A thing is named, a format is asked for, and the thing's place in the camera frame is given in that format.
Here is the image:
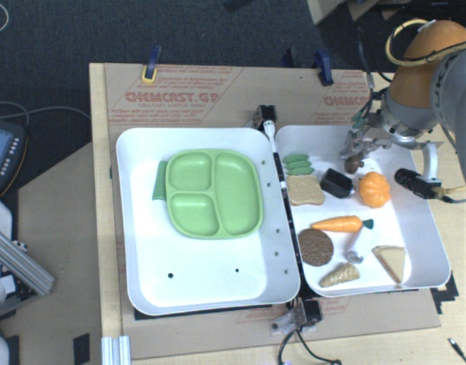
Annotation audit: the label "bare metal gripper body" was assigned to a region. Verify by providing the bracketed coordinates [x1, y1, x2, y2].
[354, 113, 426, 151]

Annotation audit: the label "black box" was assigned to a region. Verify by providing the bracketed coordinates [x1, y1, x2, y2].
[319, 167, 356, 199]

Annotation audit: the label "orange pumpkin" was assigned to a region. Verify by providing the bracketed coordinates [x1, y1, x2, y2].
[358, 171, 392, 209]

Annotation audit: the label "tan bread slice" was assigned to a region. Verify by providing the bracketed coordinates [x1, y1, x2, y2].
[286, 173, 327, 207]

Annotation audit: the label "green pea pods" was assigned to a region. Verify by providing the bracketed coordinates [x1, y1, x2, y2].
[281, 153, 315, 176]

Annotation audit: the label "orange carrot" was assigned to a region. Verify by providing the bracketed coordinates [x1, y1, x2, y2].
[311, 215, 375, 234]

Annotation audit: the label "thin black and white rod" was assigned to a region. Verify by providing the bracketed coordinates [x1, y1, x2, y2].
[263, 120, 306, 300]

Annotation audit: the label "brown round biscuit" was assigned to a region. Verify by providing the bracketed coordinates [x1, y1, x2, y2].
[297, 227, 335, 268]

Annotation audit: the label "white plastic tray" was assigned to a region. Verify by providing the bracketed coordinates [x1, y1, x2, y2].
[115, 127, 302, 316]
[274, 124, 452, 299]

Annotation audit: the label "tan sandwich wedge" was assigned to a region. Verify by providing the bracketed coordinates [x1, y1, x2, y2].
[371, 245, 407, 284]

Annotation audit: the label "yellow corn cob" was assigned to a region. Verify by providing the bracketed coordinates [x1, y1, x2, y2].
[319, 262, 361, 289]

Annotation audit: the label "green divided plate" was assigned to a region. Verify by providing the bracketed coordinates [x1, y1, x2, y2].
[164, 148, 265, 240]

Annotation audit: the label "brown cardboard board red print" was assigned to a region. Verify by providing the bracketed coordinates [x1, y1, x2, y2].
[103, 62, 442, 360]

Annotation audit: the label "black pen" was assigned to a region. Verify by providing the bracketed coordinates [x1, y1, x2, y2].
[448, 337, 466, 365]

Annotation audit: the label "black cylinder on white bracket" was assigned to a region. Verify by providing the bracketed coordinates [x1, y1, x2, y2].
[393, 141, 443, 200]

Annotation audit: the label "black block with thin wires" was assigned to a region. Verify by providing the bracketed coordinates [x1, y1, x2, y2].
[250, 104, 277, 129]
[269, 298, 325, 336]

